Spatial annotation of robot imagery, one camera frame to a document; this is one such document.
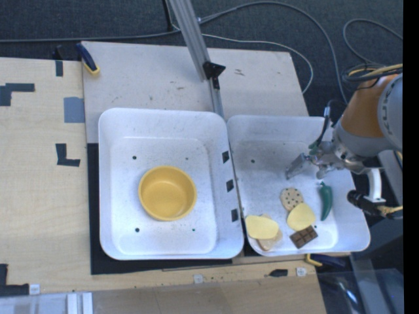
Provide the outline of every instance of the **white cable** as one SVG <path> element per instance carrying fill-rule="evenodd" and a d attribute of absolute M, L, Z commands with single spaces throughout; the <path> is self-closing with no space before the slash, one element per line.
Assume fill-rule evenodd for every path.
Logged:
<path fill-rule="evenodd" d="M 174 24 L 172 24 L 173 27 L 177 30 L 180 30 L 177 26 L 175 26 Z M 310 69 L 310 80 L 308 81 L 306 87 L 304 87 L 304 90 L 302 91 L 302 94 L 305 94 L 308 90 L 308 88 L 310 87 L 312 81 L 313 81 L 313 67 L 311 65 L 311 63 L 308 61 L 308 59 L 301 54 L 300 52 L 296 51 L 295 49 L 290 48 L 289 46 L 286 46 L 284 44 L 280 44 L 280 43 L 276 43 L 276 42 L 269 42 L 269 41 L 250 41 L 250 40 L 240 40 L 240 39 L 229 39 L 227 37 L 222 37 L 222 36 L 217 36 L 217 35 L 211 35 L 211 34 L 202 34 L 202 36 L 206 36 L 206 37 L 212 37 L 214 39 L 221 39 L 224 41 L 230 41 L 230 42 L 235 42 L 235 43 L 250 43 L 250 44 L 271 44 L 271 45 L 277 45 L 277 46 L 281 46 L 289 51 L 292 51 L 294 53 L 296 53 L 297 55 L 299 55 L 308 65 L 308 68 Z"/>
<path fill-rule="evenodd" d="M 230 12 L 234 12 L 234 11 L 237 11 L 237 10 L 242 9 L 242 8 L 245 8 L 245 7 L 256 6 L 256 5 L 277 5 L 277 6 L 287 7 L 287 8 L 293 9 L 293 10 L 295 10 L 295 11 L 297 11 L 297 12 L 305 15 L 307 18 L 309 18 L 311 21 L 313 21 L 313 23 L 315 23 L 315 25 L 324 34 L 324 36 L 325 36 L 325 38 L 327 40 L 327 43 L 328 43 L 328 45 L 329 45 L 329 47 L 331 49 L 331 53 L 332 53 L 332 57 L 333 57 L 333 63 L 334 63 L 334 66 L 335 66 L 335 73 L 336 73 L 336 76 L 337 76 L 338 87 L 339 87 L 340 93 L 341 93 L 341 95 L 342 95 L 342 97 L 344 99 L 345 104 L 347 104 L 348 103 L 348 100 L 346 99 L 346 96 L 345 96 L 344 90 L 343 90 L 343 86 L 342 86 L 342 83 L 341 83 L 341 80 L 340 80 L 340 73 L 339 73 L 339 69 L 338 69 L 338 63 L 337 63 L 337 57 L 336 57 L 336 54 L 335 54 L 335 49 L 334 49 L 334 47 L 333 47 L 333 45 L 331 43 L 331 40 L 330 40 L 328 34 L 323 29 L 323 27 L 320 25 L 320 23 L 317 22 L 307 12 L 305 12 L 305 11 L 303 11 L 303 10 L 301 10 L 301 9 L 293 6 L 293 5 L 288 5 L 286 3 L 281 3 L 281 2 L 278 2 L 278 1 L 256 1 L 256 2 L 253 2 L 253 3 L 244 3 L 242 5 L 238 5 L 238 6 L 232 7 L 230 9 L 227 9 L 227 10 L 224 10 L 224 11 L 221 11 L 221 12 L 218 12 L 218 13 L 215 13 L 215 14 L 212 14 L 212 15 L 209 15 L 209 16 L 205 16 L 203 18 L 198 18 L 198 22 L 199 22 L 199 24 L 205 24 L 206 22 L 212 21 L 212 20 L 214 20 L 214 19 L 216 19 L 216 18 L 218 18 L 218 17 L 220 17 L 222 15 L 226 15 L 226 14 L 228 14 Z M 345 28 L 344 28 L 344 40 L 345 40 L 345 43 L 346 44 L 348 44 L 348 41 L 346 40 L 346 28 L 348 27 L 348 25 L 350 23 L 355 22 L 355 21 L 371 22 L 371 23 L 377 24 L 380 27 L 383 27 L 386 30 L 388 29 L 387 27 L 384 27 L 383 25 L 378 24 L 376 22 L 372 22 L 370 20 L 364 20 L 364 19 L 354 19 L 354 20 L 351 20 L 351 21 L 349 21 L 345 25 Z M 164 32 L 164 33 L 157 33 L 157 34 L 150 34 L 150 35 L 119 36 L 119 37 L 115 37 L 114 36 L 114 37 L 74 37 L 74 38 L 62 38 L 62 39 L 0 39 L 0 44 L 6 44 L 6 43 L 67 42 L 67 41 L 106 41 L 106 40 L 108 40 L 108 41 L 110 41 L 110 40 L 114 41 L 114 40 L 125 40 L 125 39 L 148 39 L 148 38 L 155 38 L 155 37 L 173 35 L 173 34 L 179 33 L 179 32 L 180 32 L 180 29 L 177 28 L 176 31 L 167 31 L 167 32 Z M 217 38 L 215 35 L 206 35 L 206 36 L 208 36 L 208 37 L 213 36 L 214 38 Z M 284 46 L 282 44 L 279 44 L 279 43 L 264 42 L 264 41 L 240 41 L 240 40 L 226 39 L 226 38 L 221 38 L 221 37 L 218 37 L 218 38 L 219 39 L 226 40 L 226 41 L 234 41 L 234 42 L 238 42 L 238 43 L 266 43 L 266 44 L 279 45 L 279 46 L 282 46 L 284 48 L 287 48 L 288 50 L 290 50 L 290 51 L 298 54 L 300 57 L 302 57 L 303 60 L 305 60 L 307 62 L 307 64 L 309 65 L 309 67 L 310 67 L 310 71 L 311 71 L 310 81 L 309 81 L 308 85 L 306 86 L 306 88 L 304 89 L 303 93 L 305 93 L 307 91 L 309 85 L 311 85 L 311 82 L 312 82 L 312 79 L 313 79 L 313 69 L 312 69 L 312 66 L 311 66 L 310 62 L 302 54 L 300 54 L 296 50 L 293 50 L 292 48 L 288 48 L 288 47 L 286 47 L 286 46 Z"/>

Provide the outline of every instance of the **yellow potato slice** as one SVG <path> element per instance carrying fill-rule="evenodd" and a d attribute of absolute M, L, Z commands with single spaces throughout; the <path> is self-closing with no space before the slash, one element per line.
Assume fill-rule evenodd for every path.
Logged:
<path fill-rule="evenodd" d="M 307 228 L 315 221 L 316 216 L 310 206 L 306 203 L 300 203 L 295 206 L 287 217 L 288 226 L 296 232 Z"/>
<path fill-rule="evenodd" d="M 245 222 L 247 234 L 254 239 L 272 239 L 280 229 L 275 221 L 257 215 L 248 215 Z"/>
<path fill-rule="evenodd" d="M 268 214 L 262 214 L 262 217 L 266 217 L 272 220 L 272 218 Z M 261 247 L 263 251 L 269 251 L 273 248 L 273 246 L 276 244 L 276 242 L 281 241 L 282 239 L 282 232 L 280 229 L 276 232 L 276 235 L 273 238 L 269 239 L 258 239 L 257 243 Z"/>

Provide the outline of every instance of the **wooden table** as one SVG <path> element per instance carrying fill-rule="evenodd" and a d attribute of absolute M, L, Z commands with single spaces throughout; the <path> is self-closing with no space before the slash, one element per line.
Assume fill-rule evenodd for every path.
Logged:
<path fill-rule="evenodd" d="M 43 294 L 134 290 L 192 285 L 199 275 L 203 283 L 226 283 L 223 290 L 233 299 L 227 282 L 248 281 L 246 288 L 265 280 L 301 284 L 308 298 L 295 302 L 299 312 L 325 312 L 315 268 L 301 256 L 239 255 L 229 266 L 91 275 L 86 124 L 66 122 L 64 111 L 65 98 L 85 98 L 82 64 L 63 61 L 62 67 L 58 76 L 53 60 L 0 58 L 0 86 L 35 86 L 34 92 L 13 91 L 10 106 L 0 106 L 0 263 L 9 265 L 8 284 L 39 284 Z M 57 164 L 61 143 L 79 166 Z M 299 267 L 306 277 L 296 277 Z M 287 269 L 288 277 L 268 281 L 275 269 Z M 282 296 L 270 301 L 289 298 Z"/>

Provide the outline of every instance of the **black clamp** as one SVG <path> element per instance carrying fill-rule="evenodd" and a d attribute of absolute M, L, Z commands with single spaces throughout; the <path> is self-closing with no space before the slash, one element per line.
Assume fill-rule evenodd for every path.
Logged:
<path fill-rule="evenodd" d="M 207 79 L 212 79 L 213 87 L 216 90 L 219 90 L 220 83 L 218 81 L 218 76 L 225 70 L 225 66 L 206 61 L 202 67 L 204 68 L 205 76 Z"/>
<path fill-rule="evenodd" d="M 62 45 L 57 45 L 52 52 L 53 60 L 64 60 L 64 55 L 62 54 Z"/>
<path fill-rule="evenodd" d="M 377 207 L 383 206 L 384 202 L 372 202 L 356 190 L 349 191 L 346 198 L 352 205 L 362 209 L 364 213 L 372 217 L 382 217 L 382 213 Z"/>
<path fill-rule="evenodd" d="M 93 60 L 93 57 L 90 55 L 89 51 L 87 51 L 87 49 L 81 43 L 76 44 L 76 49 L 82 58 L 83 65 L 86 70 L 91 75 L 97 75 L 100 72 L 100 68 Z"/>

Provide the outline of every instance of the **black tape marking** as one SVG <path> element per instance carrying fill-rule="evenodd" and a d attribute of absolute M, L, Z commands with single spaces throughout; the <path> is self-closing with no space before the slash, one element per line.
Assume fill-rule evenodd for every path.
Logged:
<path fill-rule="evenodd" d="M 230 159 L 230 156 L 228 155 L 228 151 L 224 151 L 223 152 L 223 163 L 225 163 L 229 159 Z"/>
<path fill-rule="evenodd" d="M 79 97 L 64 98 L 64 122 L 84 122 L 84 99 L 81 99 Z"/>
<path fill-rule="evenodd" d="M 269 273 L 271 277 L 286 277 L 288 275 L 288 270 L 276 269 Z"/>
<path fill-rule="evenodd" d="M 12 105 L 12 92 L 34 92 L 35 84 L 6 83 L 0 86 L 0 106 Z"/>
<path fill-rule="evenodd" d="M 0 297 L 29 294 L 29 284 L 7 285 L 7 264 L 0 264 Z"/>
<path fill-rule="evenodd" d="M 0 264 L 0 286 L 6 285 L 7 266 L 7 264 Z"/>
<path fill-rule="evenodd" d="M 56 60 L 55 61 L 55 75 L 57 77 L 64 76 L 64 67 L 63 67 L 63 61 L 62 60 Z"/>
<path fill-rule="evenodd" d="M 238 210 L 237 208 L 231 210 L 231 222 L 238 220 Z"/>
<path fill-rule="evenodd" d="M 0 86 L 0 106 L 10 106 L 12 93 L 6 86 Z"/>
<path fill-rule="evenodd" d="M 230 179 L 229 181 L 227 181 L 226 186 L 227 186 L 227 192 L 230 192 L 234 188 L 233 180 Z"/>
<path fill-rule="evenodd" d="M 64 166 L 80 166 L 80 160 L 69 160 L 67 159 L 67 145 L 65 143 L 56 143 L 55 147 L 57 149 L 57 165 Z"/>

